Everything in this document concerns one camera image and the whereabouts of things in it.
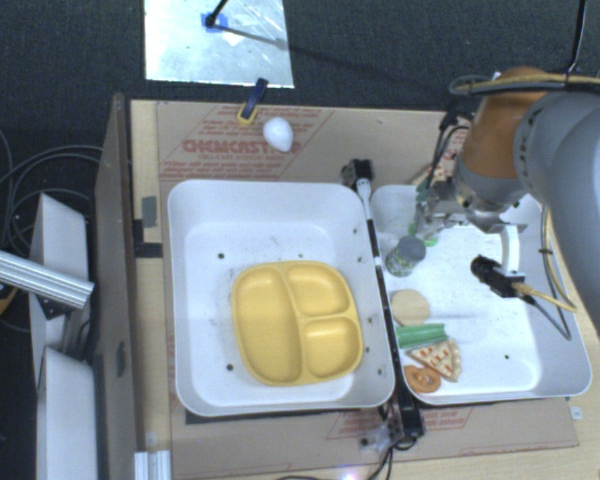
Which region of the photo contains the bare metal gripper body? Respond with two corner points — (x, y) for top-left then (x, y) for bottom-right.
(415, 183), (505, 233)

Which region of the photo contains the grey-capped green printed can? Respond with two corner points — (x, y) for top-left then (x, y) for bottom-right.
(384, 234), (428, 278)

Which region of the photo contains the thin black and white rod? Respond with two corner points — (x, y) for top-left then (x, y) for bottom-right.
(358, 178), (409, 411)

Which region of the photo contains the tan round biscuit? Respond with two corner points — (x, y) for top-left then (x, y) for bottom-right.
(389, 288), (432, 328)

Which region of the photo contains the green toy vegetable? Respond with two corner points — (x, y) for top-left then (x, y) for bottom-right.
(395, 322), (450, 351)

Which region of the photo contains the toy pizza slice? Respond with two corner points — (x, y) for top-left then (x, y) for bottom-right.
(408, 338), (463, 384)

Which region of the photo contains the white plastic tray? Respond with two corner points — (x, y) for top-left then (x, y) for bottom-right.
(167, 178), (397, 418)
(369, 183), (594, 407)

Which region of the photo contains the white egg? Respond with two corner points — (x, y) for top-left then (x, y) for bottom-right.
(262, 116), (295, 154)

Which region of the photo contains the yellow divided plate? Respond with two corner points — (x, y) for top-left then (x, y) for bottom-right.
(230, 259), (365, 388)

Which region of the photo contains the brown cardboard board red print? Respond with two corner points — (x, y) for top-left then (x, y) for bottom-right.
(155, 100), (580, 470)

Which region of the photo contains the black cylinder on white bracket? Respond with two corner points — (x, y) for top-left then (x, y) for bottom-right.
(469, 222), (529, 300)

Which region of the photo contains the black block with thin wires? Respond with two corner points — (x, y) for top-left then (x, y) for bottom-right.
(358, 401), (427, 453)
(341, 158), (377, 190)

